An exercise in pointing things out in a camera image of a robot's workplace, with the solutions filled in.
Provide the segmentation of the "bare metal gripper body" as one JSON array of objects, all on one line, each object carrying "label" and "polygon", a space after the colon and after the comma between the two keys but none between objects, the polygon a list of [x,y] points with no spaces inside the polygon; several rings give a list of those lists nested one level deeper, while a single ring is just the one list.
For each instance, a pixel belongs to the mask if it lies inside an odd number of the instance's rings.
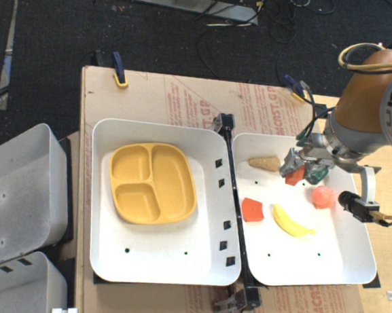
[{"label": "bare metal gripper body", "polygon": [[343,169],[355,170],[366,155],[349,149],[335,134],[312,133],[302,146],[299,156],[320,165],[336,165]]}]

